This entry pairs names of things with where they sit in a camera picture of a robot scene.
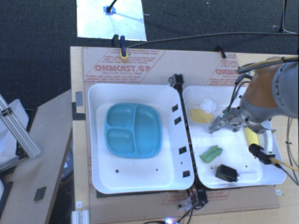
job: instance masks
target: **green object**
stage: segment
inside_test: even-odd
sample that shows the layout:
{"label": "green object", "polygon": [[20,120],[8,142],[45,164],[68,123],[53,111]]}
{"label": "green object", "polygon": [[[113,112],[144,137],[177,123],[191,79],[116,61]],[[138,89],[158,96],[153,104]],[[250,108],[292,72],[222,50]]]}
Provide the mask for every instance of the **green object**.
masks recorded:
{"label": "green object", "polygon": [[205,163],[210,163],[214,158],[219,156],[222,153],[222,148],[218,147],[218,145],[214,145],[209,148],[209,150],[205,151],[200,158]]}

